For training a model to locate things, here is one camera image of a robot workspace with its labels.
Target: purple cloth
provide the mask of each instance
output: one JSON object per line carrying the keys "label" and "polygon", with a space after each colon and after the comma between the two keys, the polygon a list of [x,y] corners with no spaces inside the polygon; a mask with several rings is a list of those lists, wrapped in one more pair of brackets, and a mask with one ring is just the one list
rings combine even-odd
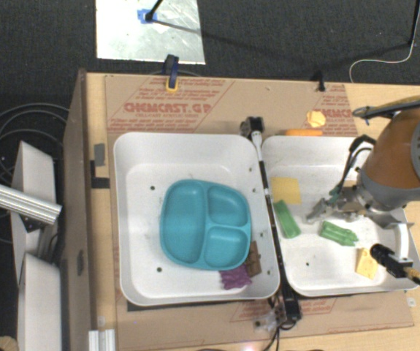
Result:
{"label": "purple cloth", "polygon": [[242,264],[241,266],[230,271],[219,271],[219,273],[223,280],[225,290],[230,290],[234,288],[239,289],[247,284],[252,283],[252,280],[248,276],[245,264]]}

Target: green block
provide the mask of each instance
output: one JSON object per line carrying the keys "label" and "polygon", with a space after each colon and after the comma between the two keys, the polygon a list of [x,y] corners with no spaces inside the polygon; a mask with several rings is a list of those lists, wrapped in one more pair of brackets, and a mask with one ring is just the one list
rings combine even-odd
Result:
{"label": "green block", "polygon": [[281,223],[281,228],[283,229],[284,236],[286,238],[295,238],[300,234],[300,229],[297,223],[294,221],[291,212],[289,212],[288,206],[284,200],[273,205],[275,212],[278,215],[278,219]]}
{"label": "green block", "polygon": [[359,240],[352,230],[343,229],[328,221],[324,221],[322,224],[320,236],[335,241],[341,246],[355,246],[355,243]]}

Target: black pole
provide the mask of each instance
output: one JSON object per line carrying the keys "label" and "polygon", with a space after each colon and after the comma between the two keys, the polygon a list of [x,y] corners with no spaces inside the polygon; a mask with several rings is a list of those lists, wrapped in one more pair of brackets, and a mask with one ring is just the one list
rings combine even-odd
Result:
{"label": "black pole", "polygon": [[153,15],[155,14],[156,10],[159,8],[162,2],[163,0],[158,0],[156,4],[154,4],[154,7],[148,13],[145,14],[145,20],[147,22],[151,22],[153,20]]}
{"label": "black pole", "polygon": [[416,3],[414,5],[414,18],[413,18],[413,28],[411,31],[411,37],[409,38],[409,45],[412,45],[414,42],[414,37],[416,36],[416,24],[417,19],[419,17],[419,10],[420,10],[420,0],[416,0]]}

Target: dark floor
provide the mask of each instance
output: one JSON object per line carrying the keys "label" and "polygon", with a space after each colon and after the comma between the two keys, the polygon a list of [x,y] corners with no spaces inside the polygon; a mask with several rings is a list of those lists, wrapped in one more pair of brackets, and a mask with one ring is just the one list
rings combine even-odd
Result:
{"label": "dark floor", "polygon": [[[95,0],[0,0],[0,112],[34,102],[68,107],[78,68],[149,73],[160,64],[95,57]],[[400,60],[408,55],[415,0],[198,0],[207,65],[201,75],[348,82],[357,59]],[[413,55],[402,64],[363,63],[360,83],[420,85],[420,19]],[[51,116],[20,117],[15,128],[39,129],[57,139],[62,124]],[[56,156],[55,144],[21,134]],[[1,155],[15,159],[15,139]],[[10,238],[8,218],[0,236]],[[0,335],[16,336],[16,282],[12,250],[0,242]]]}

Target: blue divided plate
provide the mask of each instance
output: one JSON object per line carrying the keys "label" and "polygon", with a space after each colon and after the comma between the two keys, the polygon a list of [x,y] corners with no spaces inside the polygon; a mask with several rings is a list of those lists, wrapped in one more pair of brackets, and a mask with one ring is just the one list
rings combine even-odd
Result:
{"label": "blue divided plate", "polygon": [[251,243],[247,200],[236,190],[185,179],[171,185],[161,212],[161,248],[175,263],[227,271],[241,265]]}

